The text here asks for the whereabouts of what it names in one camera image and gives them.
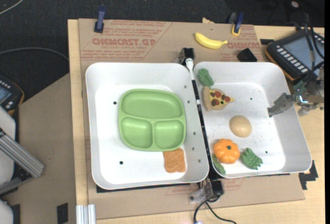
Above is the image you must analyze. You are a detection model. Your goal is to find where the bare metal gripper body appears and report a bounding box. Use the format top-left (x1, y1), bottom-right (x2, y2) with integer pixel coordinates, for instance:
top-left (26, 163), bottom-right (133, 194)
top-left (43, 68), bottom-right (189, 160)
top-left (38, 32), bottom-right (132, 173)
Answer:
top-left (292, 93), bottom-right (325, 111)

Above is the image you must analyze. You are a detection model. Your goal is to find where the white plastic tray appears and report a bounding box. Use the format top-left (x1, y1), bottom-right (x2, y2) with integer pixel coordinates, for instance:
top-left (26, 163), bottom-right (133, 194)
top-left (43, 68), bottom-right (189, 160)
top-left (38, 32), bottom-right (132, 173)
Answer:
top-left (192, 61), bottom-right (312, 179)
top-left (85, 62), bottom-right (210, 190)

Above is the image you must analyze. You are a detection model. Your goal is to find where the beige bread roll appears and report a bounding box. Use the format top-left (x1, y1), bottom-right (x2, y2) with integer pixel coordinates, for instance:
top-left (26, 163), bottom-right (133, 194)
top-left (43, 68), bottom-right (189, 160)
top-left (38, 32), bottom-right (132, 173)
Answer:
top-left (229, 115), bottom-right (253, 138)

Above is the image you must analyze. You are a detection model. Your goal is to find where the green lettuce piece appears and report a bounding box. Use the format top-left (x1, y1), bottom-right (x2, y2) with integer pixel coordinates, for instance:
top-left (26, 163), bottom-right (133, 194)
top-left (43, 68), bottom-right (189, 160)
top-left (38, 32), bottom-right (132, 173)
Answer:
top-left (240, 147), bottom-right (263, 170)

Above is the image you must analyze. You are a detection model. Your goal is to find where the black rectangular box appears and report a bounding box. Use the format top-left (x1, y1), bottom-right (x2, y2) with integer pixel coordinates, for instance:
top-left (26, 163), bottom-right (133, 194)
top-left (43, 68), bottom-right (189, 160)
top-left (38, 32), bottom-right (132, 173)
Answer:
top-left (237, 47), bottom-right (258, 62)

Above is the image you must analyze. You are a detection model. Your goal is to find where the orange pumpkin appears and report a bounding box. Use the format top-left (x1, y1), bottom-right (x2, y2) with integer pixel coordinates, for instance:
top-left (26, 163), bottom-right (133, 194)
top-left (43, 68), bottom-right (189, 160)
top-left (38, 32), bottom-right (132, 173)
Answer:
top-left (212, 138), bottom-right (241, 165)

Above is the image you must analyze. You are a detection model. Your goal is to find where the pizza slice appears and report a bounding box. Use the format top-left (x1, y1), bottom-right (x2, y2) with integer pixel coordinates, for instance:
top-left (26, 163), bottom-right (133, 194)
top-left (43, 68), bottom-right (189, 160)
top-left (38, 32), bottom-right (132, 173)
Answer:
top-left (201, 86), bottom-right (236, 111)

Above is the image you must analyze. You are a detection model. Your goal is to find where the thin black and white rod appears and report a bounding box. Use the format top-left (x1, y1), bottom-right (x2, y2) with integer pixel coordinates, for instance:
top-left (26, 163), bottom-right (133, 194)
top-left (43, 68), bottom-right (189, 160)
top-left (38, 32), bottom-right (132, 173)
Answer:
top-left (185, 58), bottom-right (217, 181)

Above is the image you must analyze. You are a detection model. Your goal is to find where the green broccoli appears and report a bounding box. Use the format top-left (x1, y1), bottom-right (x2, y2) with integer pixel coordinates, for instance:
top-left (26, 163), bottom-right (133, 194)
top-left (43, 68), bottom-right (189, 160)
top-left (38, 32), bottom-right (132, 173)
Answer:
top-left (197, 68), bottom-right (215, 88)

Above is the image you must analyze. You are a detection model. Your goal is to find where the small green leaf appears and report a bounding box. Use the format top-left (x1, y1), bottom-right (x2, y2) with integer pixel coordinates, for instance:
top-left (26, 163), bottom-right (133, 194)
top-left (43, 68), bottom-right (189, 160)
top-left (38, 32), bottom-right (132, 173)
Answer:
top-left (211, 154), bottom-right (227, 175)

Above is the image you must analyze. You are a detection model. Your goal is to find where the yellow banana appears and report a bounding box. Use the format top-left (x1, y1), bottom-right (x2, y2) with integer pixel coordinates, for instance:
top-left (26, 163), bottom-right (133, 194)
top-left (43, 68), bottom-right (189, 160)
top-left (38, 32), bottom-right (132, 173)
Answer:
top-left (194, 32), bottom-right (228, 50)

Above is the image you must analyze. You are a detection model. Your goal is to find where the orange toast slice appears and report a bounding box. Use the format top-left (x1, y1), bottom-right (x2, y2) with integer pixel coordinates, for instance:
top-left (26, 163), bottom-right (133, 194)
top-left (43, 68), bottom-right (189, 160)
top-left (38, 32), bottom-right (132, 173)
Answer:
top-left (162, 148), bottom-right (187, 174)

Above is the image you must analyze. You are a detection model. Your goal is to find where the green divided plate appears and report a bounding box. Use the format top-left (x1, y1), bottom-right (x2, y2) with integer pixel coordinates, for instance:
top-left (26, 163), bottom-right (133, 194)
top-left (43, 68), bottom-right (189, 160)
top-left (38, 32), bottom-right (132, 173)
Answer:
top-left (118, 88), bottom-right (187, 152)

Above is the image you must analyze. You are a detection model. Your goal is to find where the brown cardboard board red print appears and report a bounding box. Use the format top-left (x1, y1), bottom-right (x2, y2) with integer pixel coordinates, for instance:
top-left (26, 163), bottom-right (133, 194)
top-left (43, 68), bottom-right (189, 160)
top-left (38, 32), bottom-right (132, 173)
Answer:
top-left (78, 18), bottom-right (306, 220)

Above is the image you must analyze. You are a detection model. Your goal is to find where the black block with thin wires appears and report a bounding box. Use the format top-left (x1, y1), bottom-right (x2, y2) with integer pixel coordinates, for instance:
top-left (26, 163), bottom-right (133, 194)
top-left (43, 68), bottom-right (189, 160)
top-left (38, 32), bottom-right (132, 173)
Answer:
top-left (175, 47), bottom-right (195, 64)
top-left (188, 179), bottom-right (225, 204)

